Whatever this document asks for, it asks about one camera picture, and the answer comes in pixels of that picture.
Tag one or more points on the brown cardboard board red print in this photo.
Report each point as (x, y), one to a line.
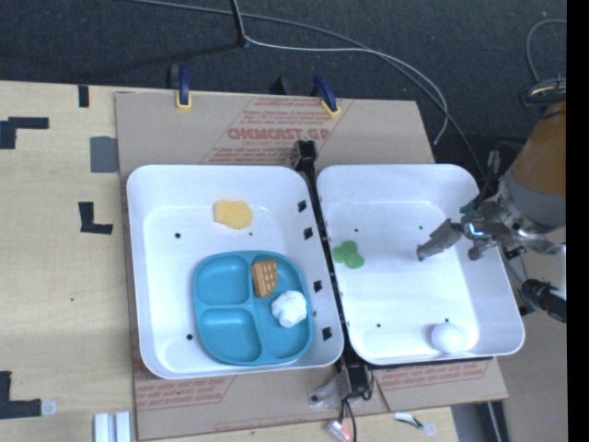
(193, 131)

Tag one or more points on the white egg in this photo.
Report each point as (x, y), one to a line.
(447, 338)

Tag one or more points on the orange toy waffle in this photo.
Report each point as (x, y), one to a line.
(264, 278)

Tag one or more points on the black cylinder on white bracket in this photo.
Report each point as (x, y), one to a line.
(545, 295)

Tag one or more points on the white plastic tray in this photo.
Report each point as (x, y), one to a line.
(170, 293)
(405, 293)

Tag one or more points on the green toy broccoli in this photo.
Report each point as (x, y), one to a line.
(348, 254)

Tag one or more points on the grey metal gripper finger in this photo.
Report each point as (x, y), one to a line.
(481, 249)
(437, 242)

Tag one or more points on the yellow toy potato chip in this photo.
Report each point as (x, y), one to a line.
(232, 213)

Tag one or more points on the thin black rod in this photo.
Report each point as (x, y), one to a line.
(327, 256)

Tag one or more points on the white toy cauliflower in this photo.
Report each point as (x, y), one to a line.
(289, 309)

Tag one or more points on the blue divided plate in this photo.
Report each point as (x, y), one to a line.
(225, 320)

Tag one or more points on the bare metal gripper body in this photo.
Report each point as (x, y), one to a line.
(499, 226)

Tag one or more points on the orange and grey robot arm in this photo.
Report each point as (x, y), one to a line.
(540, 159)

